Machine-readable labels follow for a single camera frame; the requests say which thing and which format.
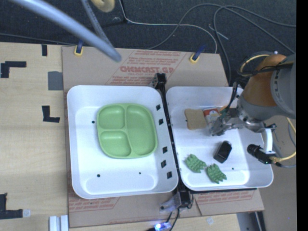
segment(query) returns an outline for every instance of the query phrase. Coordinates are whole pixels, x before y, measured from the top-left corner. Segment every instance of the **wooden surface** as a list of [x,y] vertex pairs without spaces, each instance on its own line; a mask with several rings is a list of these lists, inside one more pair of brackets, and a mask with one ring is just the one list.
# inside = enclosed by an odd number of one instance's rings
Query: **wooden surface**
[[[61,46],[0,43],[0,62],[26,61],[0,78],[0,194],[7,210],[30,209],[31,216],[0,220],[0,231],[47,231],[49,216],[67,215],[63,91],[48,90],[48,72],[62,72]],[[59,123],[43,122],[42,106],[49,105]],[[174,231],[239,231],[236,214],[207,219],[181,218]],[[75,228],[80,231],[145,231],[153,222]]]

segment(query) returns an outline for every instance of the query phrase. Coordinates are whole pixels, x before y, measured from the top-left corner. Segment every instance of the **white tray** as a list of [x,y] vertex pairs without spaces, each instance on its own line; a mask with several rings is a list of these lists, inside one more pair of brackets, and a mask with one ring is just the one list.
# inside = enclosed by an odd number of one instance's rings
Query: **white tray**
[[[273,181],[270,165],[265,165],[247,152],[249,144],[263,146],[261,134],[246,128],[226,131],[221,136],[211,136],[208,127],[188,130],[185,109],[223,107],[231,97],[231,87],[172,87],[167,92],[168,110],[183,183],[194,191],[214,191],[267,187]],[[223,141],[230,141],[232,150],[224,163],[213,156]],[[210,181],[205,172],[194,173],[184,160],[189,154],[196,155],[207,165],[217,164],[227,180],[219,184]]]
[[[100,148],[97,111],[104,105],[136,103],[153,115],[158,147],[149,156],[108,157]],[[82,198],[106,198],[174,190],[179,178],[160,94],[150,87],[75,86],[67,94],[72,184]]]

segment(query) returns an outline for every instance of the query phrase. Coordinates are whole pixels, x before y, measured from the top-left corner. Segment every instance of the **blue clip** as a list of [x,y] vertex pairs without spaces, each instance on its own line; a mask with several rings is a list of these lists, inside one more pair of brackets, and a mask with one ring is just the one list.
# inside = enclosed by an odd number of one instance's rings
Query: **blue clip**
[[83,40],[79,40],[78,44],[75,46],[74,55],[81,56],[83,53]]
[[206,45],[202,45],[195,54],[192,54],[192,56],[190,57],[189,61],[192,63],[192,64],[195,64],[198,60],[199,60],[199,57],[200,57],[200,54],[203,53],[205,51],[205,48],[206,48]]

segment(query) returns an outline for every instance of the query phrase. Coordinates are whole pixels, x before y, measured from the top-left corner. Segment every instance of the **cardboard box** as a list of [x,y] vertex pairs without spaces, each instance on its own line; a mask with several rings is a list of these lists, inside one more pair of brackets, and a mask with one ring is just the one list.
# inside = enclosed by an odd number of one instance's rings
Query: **cardboard box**
[[[87,200],[78,197],[71,186],[71,166],[66,95],[76,85],[151,86],[155,73],[165,73],[166,89],[173,86],[228,86],[218,54],[201,54],[192,64],[191,52],[118,49],[122,61],[113,62],[92,47],[83,55],[73,54],[74,47],[62,47],[65,139],[68,175],[70,227],[112,223],[165,220],[169,213],[160,213],[159,205],[172,193],[148,194]],[[194,205],[181,212],[180,218],[263,210],[258,190],[209,192],[194,194]]]

